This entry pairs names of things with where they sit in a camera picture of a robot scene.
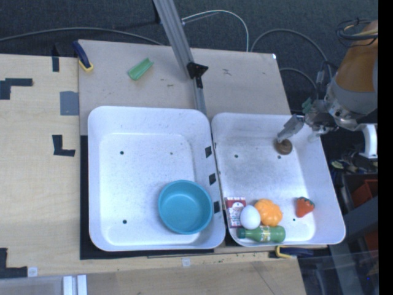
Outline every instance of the wooden table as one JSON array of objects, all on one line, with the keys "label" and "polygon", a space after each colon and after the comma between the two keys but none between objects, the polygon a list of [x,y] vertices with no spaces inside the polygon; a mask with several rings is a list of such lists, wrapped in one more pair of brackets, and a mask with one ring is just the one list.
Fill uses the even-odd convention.
[{"label": "wooden table", "polygon": [[[146,78],[144,76],[137,84],[131,84],[133,90],[129,92],[129,97],[133,99],[117,101],[113,97],[121,96],[121,92],[112,96],[107,92],[107,97],[111,96],[110,101],[102,100],[99,95],[93,95],[89,100],[86,78],[95,77],[97,80],[102,77],[102,71],[97,68],[99,60],[94,62],[102,49],[99,49],[97,42],[82,43],[88,49],[89,58],[96,63],[94,74],[83,72],[76,58],[59,58],[60,70],[54,72],[51,57],[0,55],[0,81],[7,78],[32,78],[34,82],[31,87],[11,86],[10,100],[0,100],[0,247],[8,248],[7,266],[37,267],[39,276],[86,273],[110,275],[119,271],[143,272],[145,269],[159,272],[160,268],[171,268],[172,271],[165,271],[166,274],[172,272],[177,275],[176,270],[182,269],[184,256],[79,259],[80,135],[87,133],[85,121],[88,111],[101,104],[193,108],[189,105],[190,100],[159,99],[159,104],[151,100],[148,93],[158,81],[162,83],[161,90],[164,92],[180,88],[180,96],[167,97],[190,97],[187,91],[192,92],[192,89],[182,85],[183,81],[188,81],[178,73],[180,69],[170,47],[137,44],[111,45],[121,51],[139,51],[133,52],[138,56],[130,56],[130,62],[120,69],[130,68],[133,61],[148,54],[156,58],[154,69],[147,72]],[[289,113],[278,66],[271,54],[202,49],[193,49],[193,53],[199,63],[209,66],[203,81],[210,119],[222,111]],[[108,83],[104,81],[95,84],[99,89],[106,87],[108,90]],[[60,93],[67,91],[79,93],[80,117],[61,115]],[[145,101],[140,103],[140,100],[136,100],[132,95],[135,91],[139,91],[139,97],[145,97]],[[76,150],[75,155],[53,155],[53,135],[62,135],[63,149]],[[261,263],[266,263],[265,266],[273,263],[264,250],[227,247],[223,243],[214,250],[214,254],[187,257],[191,268],[195,267],[194,270],[200,272],[200,275],[220,271],[224,278],[223,272],[243,268],[258,276],[258,266],[263,266]],[[288,272],[291,272],[287,281],[297,283],[296,294],[304,294],[297,261],[274,262],[282,261],[285,261]],[[270,274],[279,273],[280,269],[270,270]]]}]

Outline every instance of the green eraser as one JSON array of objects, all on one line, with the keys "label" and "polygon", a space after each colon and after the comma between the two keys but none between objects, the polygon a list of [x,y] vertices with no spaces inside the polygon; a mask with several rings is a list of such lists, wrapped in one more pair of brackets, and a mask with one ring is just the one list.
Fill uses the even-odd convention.
[{"label": "green eraser", "polygon": [[152,65],[149,58],[143,59],[137,65],[134,65],[130,70],[128,70],[128,75],[133,80],[138,80]]}]

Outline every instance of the brown round object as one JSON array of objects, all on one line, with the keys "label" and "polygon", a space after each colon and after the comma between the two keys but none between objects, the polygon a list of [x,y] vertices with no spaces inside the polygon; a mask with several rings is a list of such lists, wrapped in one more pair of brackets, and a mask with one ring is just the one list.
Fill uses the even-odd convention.
[{"label": "brown round object", "polygon": [[284,139],[281,143],[279,143],[277,140],[274,142],[274,148],[276,149],[277,152],[279,152],[281,155],[287,155],[292,152],[292,149],[294,148],[292,145],[292,142],[290,142],[288,139]]}]

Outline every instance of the toy orange fruit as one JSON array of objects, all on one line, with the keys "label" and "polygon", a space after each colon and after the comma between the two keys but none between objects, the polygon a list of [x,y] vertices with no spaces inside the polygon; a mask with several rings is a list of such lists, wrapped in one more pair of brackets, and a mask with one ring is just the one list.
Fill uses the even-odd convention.
[{"label": "toy orange fruit", "polygon": [[314,208],[315,204],[310,199],[300,197],[296,200],[296,216],[298,218],[304,217],[304,215],[313,211]]},{"label": "toy orange fruit", "polygon": [[277,226],[282,220],[280,207],[269,199],[260,199],[254,207],[258,210],[263,225]]}]

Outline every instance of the robotic hand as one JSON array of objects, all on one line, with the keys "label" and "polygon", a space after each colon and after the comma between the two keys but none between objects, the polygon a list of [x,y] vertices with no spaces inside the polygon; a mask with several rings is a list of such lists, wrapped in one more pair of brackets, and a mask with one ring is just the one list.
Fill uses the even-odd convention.
[{"label": "robotic hand", "polygon": [[303,104],[305,115],[293,115],[278,133],[276,144],[285,143],[304,124],[313,129],[309,141],[341,127],[364,134],[364,152],[353,154],[353,157],[377,161],[376,124],[360,124],[358,120],[378,107],[378,20],[367,22],[361,33],[345,33],[348,28],[364,23],[364,20],[356,20],[339,27],[338,37],[352,44],[328,84],[324,99],[308,99]]}]

